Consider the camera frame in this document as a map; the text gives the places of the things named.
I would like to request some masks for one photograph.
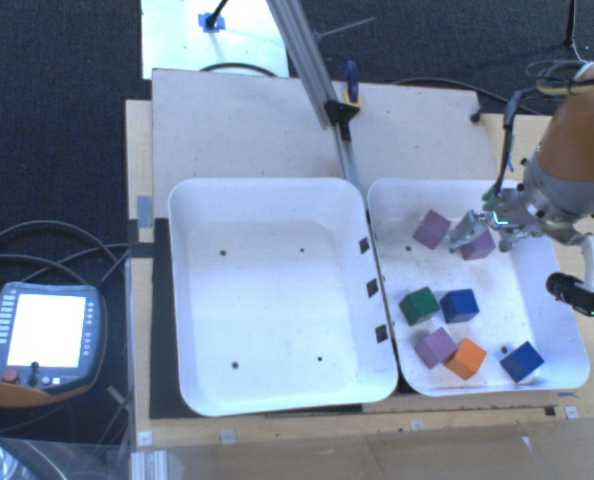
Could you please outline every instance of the black carpet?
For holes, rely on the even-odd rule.
[[[343,78],[344,63],[354,59],[363,81],[443,77],[509,97],[532,84],[525,73],[530,62],[573,58],[562,45],[569,0],[302,2],[318,32],[376,18],[321,40],[333,78]],[[107,243],[127,241],[124,101],[150,97],[150,84],[141,80],[140,20],[140,0],[0,0],[0,231],[56,219]],[[579,0],[577,43],[594,60],[594,0]],[[487,98],[482,104],[502,109]],[[531,105],[546,113],[554,108]],[[35,232],[0,244],[0,252],[56,259],[82,245]],[[98,260],[81,265],[91,280],[107,267]],[[23,272],[0,265],[0,286]],[[118,274],[104,294],[111,339],[96,387],[67,405],[0,410],[0,430],[12,427],[3,435],[97,442],[121,434],[126,416],[113,420],[119,405],[107,392],[128,390]]]

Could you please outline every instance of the wooden block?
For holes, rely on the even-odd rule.
[[[472,290],[453,290],[439,301],[447,324],[467,322],[479,313],[479,306]]]
[[[467,380],[477,373],[486,357],[486,351],[468,338],[464,338],[457,347],[457,352],[445,363],[453,373]]]
[[[430,210],[413,234],[413,238],[429,249],[434,249],[446,236],[448,228],[450,228],[450,221],[436,211]]]
[[[515,382],[525,379],[544,364],[544,359],[529,342],[513,350],[501,360],[501,365]]]
[[[428,287],[422,288],[406,295],[399,303],[410,325],[428,320],[439,311],[439,302]]]
[[[494,250],[495,241],[488,229],[477,240],[460,248],[461,255],[466,261],[485,258]]]
[[[445,361],[456,350],[457,344],[443,327],[434,330],[415,345],[415,352],[428,368],[434,368]]]

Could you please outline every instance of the green cube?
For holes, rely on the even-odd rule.
[[[439,311],[439,302],[435,299],[430,288],[425,287],[406,295],[399,303],[399,307],[408,323],[415,325],[418,322],[428,320]]]

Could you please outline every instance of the white bin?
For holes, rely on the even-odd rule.
[[[393,392],[397,363],[355,187],[188,180],[170,195],[169,219],[180,389],[191,409],[222,416]]]
[[[559,271],[548,237],[522,240],[509,253],[497,249],[471,261],[464,261],[458,251],[450,254],[447,240],[430,250],[413,239],[428,210],[443,215],[454,228],[468,209],[481,208],[481,196],[492,183],[384,179],[368,194],[400,366],[406,381],[425,395],[573,389],[586,381],[590,371],[572,309],[546,291],[546,279]],[[471,288],[480,313],[469,322],[447,325],[439,311],[431,320],[410,326],[399,302],[425,286],[437,300],[450,290]],[[414,351],[419,339],[440,326],[456,342],[468,337],[487,351],[470,379],[462,380],[443,365],[429,370]],[[511,352],[525,341],[545,364],[515,384],[499,361],[505,350]]]

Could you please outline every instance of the blue cube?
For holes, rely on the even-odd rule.
[[[441,310],[447,324],[467,322],[479,313],[472,290],[453,290],[441,298]]]
[[[544,364],[543,358],[526,342],[501,360],[501,365],[515,382],[520,382]]]

